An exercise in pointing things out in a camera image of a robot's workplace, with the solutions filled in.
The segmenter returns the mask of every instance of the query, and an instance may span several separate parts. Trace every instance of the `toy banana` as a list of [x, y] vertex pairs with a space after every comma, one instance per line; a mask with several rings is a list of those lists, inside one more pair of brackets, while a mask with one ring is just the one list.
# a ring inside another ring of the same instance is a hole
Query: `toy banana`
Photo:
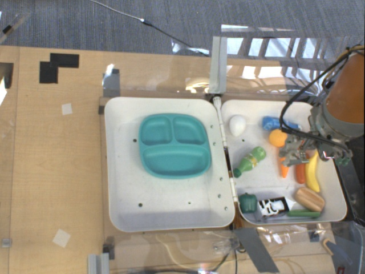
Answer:
[[315, 172], [317, 170], [317, 161], [318, 161], [318, 151], [309, 159], [309, 162], [306, 163], [305, 172], [306, 172], [306, 184], [309, 189], [312, 189], [314, 192], [319, 192], [319, 184], [317, 181], [317, 177]]

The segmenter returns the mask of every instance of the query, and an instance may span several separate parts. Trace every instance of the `white tray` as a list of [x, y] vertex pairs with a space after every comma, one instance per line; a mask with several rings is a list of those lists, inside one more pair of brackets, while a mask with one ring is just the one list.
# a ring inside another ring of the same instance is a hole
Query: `white tray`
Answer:
[[[222, 118], [225, 124], [232, 167], [237, 167], [241, 159], [256, 146], [263, 147], [267, 153], [266, 158], [258, 163], [257, 167], [252, 171], [244, 172], [235, 179], [238, 196], [247, 192], [255, 194], [258, 200], [281, 196], [294, 200], [296, 190], [305, 186], [295, 181], [294, 167], [289, 169], [285, 179], [281, 177], [278, 165], [278, 148], [269, 143], [270, 132], [265, 131], [261, 125], [264, 116], [279, 117], [284, 104], [284, 102], [261, 100], [229, 100], [223, 104]], [[288, 109], [285, 119], [301, 125], [304, 131], [308, 131], [307, 118], [310, 115], [310, 109], [309, 104], [294, 103]], [[234, 137], [229, 131], [229, 120], [234, 115], [242, 115], [247, 121], [246, 129], [239, 137]], [[253, 214], [244, 214], [244, 218], [256, 225], [342, 220], [346, 215], [347, 206], [333, 161], [319, 161], [317, 177], [321, 188], [319, 194], [326, 201], [325, 208], [319, 218], [280, 216], [271, 217], [262, 222], [257, 222]], [[293, 209], [300, 208], [303, 207], [296, 204]]]
[[[187, 114], [208, 134], [212, 164], [201, 176], [161, 179], [143, 168], [139, 126], [149, 115]], [[224, 227], [234, 218], [234, 204], [217, 113], [198, 99], [113, 98], [105, 108], [109, 215], [126, 232]]]

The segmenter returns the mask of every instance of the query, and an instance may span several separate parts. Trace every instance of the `gray carpet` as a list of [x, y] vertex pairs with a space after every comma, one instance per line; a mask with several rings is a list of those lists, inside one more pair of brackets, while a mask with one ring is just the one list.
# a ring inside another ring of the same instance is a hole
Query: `gray carpet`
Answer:
[[[363, 42], [365, 0], [98, 0], [142, 17], [194, 47], [211, 49], [221, 25], [294, 29]], [[86, 0], [0, 0], [0, 29], [28, 19], [6, 45], [171, 54], [171, 39]]]

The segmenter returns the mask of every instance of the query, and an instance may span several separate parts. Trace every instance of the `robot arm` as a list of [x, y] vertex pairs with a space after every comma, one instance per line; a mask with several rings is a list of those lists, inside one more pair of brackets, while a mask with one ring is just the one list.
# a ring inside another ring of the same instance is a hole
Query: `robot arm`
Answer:
[[346, 165], [351, 159], [352, 152], [346, 142], [364, 134], [364, 46], [348, 49], [307, 87], [332, 73], [343, 61], [343, 68], [330, 92], [311, 109], [309, 133], [292, 129], [283, 121], [285, 111], [301, 92], [283, 108], [281, 127], [288, 133], [285, 146], [279, 152], [280, 157], [285, 157], [283, 165], [307, 163], [305, 151], [313, 149], [318, 150], [324, 161], [334, 159], [337, 164]]

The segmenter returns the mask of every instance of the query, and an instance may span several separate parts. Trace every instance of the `green pepper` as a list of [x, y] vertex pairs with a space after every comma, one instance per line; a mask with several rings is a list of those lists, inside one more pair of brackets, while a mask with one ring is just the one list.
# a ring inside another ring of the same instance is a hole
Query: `green pepper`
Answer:
[[257, 208], [257, 198], [255, 195], [243, 194], [239, 196], [240, 209], [242, 213], [254, 213]]

